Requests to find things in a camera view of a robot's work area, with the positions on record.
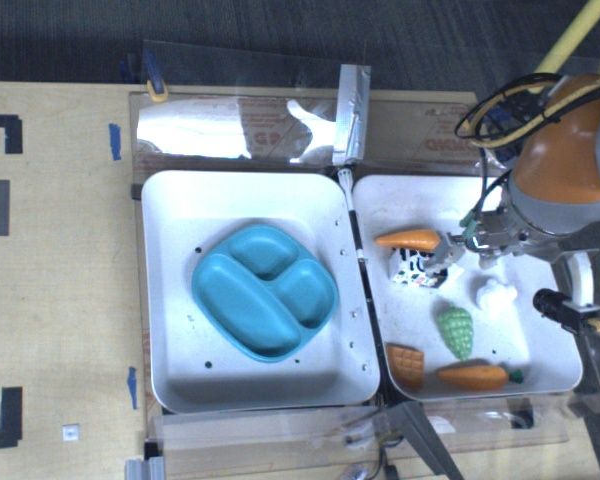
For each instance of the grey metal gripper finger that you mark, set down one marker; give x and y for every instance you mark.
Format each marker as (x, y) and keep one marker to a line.
(451, 244)
(437, 264)

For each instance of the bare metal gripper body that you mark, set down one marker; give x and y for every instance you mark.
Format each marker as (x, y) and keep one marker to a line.
(500, 233)

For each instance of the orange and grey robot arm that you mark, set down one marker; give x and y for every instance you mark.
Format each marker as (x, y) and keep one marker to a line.
(562, 168)

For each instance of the black and white printed carton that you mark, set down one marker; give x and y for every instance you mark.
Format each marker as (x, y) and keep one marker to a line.
(409, 272)

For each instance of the orange carrot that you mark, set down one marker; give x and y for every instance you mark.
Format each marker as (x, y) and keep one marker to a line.
(472, 377)
(410, 239)

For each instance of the white lumpy toy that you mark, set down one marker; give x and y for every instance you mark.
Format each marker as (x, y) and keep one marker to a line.
(495, 295)

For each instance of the green grapes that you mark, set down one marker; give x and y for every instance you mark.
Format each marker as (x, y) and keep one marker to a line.
(457, 330)

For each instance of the orange waffle biscuit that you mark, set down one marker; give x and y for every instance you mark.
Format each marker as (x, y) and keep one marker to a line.
(406, 366)

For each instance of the white plastic tray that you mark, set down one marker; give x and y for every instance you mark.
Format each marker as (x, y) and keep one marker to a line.
(525, 353)
(180, 278)

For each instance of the blue divided plate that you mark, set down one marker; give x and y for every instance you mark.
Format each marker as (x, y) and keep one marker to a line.
(260, 308)

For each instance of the black cylinder on white bracket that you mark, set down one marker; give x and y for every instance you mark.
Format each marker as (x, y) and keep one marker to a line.
(562, 310)

